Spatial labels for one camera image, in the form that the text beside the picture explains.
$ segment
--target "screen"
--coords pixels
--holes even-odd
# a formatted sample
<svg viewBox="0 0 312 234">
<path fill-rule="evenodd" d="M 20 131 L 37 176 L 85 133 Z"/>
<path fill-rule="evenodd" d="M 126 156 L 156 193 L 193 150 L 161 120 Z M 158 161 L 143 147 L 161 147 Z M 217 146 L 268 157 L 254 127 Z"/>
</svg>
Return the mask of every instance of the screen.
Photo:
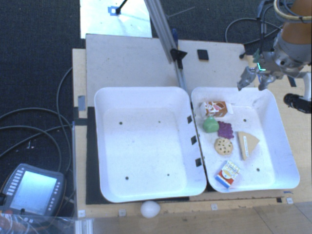
<svg viewBox="0 0 312 234">
<path fill-rule="evenodd" d="M 29 171 L 24 173 L 11 208 L 44 215 L 57 179 Z"/>
</svg>

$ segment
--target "wooden floor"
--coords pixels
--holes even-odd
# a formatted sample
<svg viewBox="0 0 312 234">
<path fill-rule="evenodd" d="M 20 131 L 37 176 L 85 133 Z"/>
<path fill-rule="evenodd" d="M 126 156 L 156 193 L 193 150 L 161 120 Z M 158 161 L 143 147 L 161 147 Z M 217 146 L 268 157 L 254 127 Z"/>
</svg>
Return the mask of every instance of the wooden floor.
<svg viewBox="0 0 312 234">
<path fill-rule="evenodd" d="M 308 234 L 312 202 L 200 213 L 96 218 L 95 234 Z"/>
</svg>

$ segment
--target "white label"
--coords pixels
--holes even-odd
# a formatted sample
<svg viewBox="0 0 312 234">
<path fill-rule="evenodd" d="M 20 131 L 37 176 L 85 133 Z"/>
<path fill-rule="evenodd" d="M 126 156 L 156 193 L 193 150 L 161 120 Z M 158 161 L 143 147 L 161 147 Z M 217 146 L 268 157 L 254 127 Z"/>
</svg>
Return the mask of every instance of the white label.
<svg viewBox="0 0 312 234">
<path fill-rule="evenodd" d="M 243 136 L 243 139 L 244 139 L 246 157 L 248 157 L 249 156 L 249 152 L 248 152 L 248 145 L 247 145 L 247 138 L 246 138 L 246 136 Z"/>
</svg>

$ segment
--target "plastic tray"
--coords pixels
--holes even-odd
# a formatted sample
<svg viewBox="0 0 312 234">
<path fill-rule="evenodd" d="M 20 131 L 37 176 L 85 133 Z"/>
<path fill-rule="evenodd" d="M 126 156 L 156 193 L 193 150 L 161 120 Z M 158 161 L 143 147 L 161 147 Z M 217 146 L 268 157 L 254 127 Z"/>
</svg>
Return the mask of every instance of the plastic tray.
<svg viewBox="0 0 312 234">
<path fill-rule="evenodd" d="M 207 184 L 188 94 L 108 87 L 95 95 L 100 188 L 111 202 L 201 194 Z"/>
<path fill-rule="evenodd" d="M 204 118 L 199 111 L 204 101 L 225 101 L 232 104 L 232 115 L 215 118 L 232 125 L 234 138 L 231 142 L 234 149 L 231 155 L 219 155 L 214 148 L 217 133 L 208 134 L 204 131 Z M 298 185 L 299 172 L 274 95 L 270 91 L 258 91 L 257 88 L 238 91 L 237 88 L 198 87 L 192 92 L 192 102 L 208 181 L 215 190 L 229 193 L 291 189 Z M 246 160 L 241 155 L 238 131 L 252 134 L 260 140 Z M 216 174 L 227 160 L 240 168 L 239 175 L 228 189 L 215 180 Z"/>
</svg>

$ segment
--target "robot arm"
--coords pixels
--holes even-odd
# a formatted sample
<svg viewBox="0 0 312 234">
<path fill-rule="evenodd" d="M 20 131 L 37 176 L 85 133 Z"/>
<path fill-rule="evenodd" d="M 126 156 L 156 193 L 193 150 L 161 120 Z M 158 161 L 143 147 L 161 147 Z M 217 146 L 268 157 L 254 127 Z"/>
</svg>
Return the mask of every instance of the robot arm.
<svg viewBox="0 0 312 234">
<path fill-rule="evenodd" d="M 241 75 L 241 81 L 237 83 L 239 90 L 249 85 L 257 75 L 260 77 L 259 90 L 266 89 L 270 83 L 276 79 L 282 79 L 284 75 L 303 78 L 306 91 L 305 96 L 300 99 L 310 103 L 311 113 L 311 74 L 300 72 L 305 65 L 311 64 L 311 1 L 295 0 L 291 15 L 281 12 L 279 0 L 274 1 L 277 17 L 285 21 L 274 41 L 274 51 L 260 52 L 258 50 L 253 55 L 255 67 L 246 67 Z M 286 98 L 284 101 L 289 106 L 293 106 L 289 99 Z"/>
</svg>

